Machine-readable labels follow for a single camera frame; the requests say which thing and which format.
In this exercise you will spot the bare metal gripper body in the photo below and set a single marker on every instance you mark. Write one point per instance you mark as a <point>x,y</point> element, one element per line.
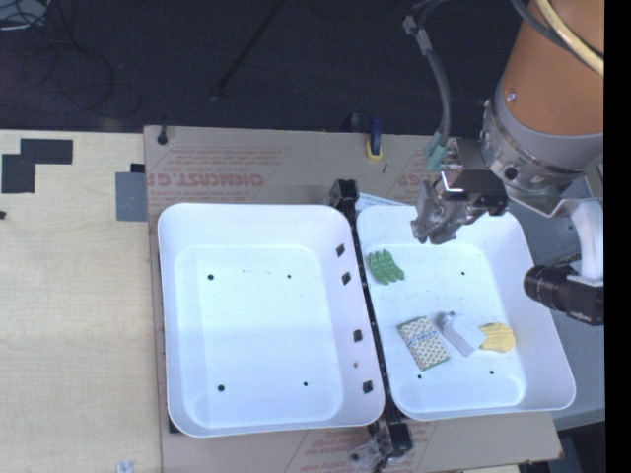
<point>473,180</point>

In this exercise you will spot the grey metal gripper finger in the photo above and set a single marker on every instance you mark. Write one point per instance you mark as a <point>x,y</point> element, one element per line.
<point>449,222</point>
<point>426,215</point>

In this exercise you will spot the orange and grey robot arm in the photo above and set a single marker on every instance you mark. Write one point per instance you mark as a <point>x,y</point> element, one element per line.
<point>552,82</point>

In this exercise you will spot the white paper sheet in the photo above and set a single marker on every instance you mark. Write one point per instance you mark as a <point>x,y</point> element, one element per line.
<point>382,200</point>

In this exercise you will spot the green toy pea pods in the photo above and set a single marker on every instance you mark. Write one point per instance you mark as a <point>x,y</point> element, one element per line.
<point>385,267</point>

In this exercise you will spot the white plastic tray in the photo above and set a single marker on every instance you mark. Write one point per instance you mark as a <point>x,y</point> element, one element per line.
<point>458,289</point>
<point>256,323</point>

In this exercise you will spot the thin black rod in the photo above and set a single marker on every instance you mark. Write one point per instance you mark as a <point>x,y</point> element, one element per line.
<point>373,308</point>

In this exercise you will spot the white plastic bottle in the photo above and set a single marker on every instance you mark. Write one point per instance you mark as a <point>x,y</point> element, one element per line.
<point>462,334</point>

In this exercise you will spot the patterned white packet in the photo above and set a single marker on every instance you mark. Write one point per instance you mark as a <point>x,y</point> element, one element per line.
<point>424,344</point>

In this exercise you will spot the yellow toy corn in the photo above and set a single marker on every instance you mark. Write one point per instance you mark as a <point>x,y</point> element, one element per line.
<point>499,338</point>

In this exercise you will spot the brown cardboard board red print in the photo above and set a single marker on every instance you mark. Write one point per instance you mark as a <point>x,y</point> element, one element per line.
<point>276,175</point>

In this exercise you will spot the black cylinder on white bracket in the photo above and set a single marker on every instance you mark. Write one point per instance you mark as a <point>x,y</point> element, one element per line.
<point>562,291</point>

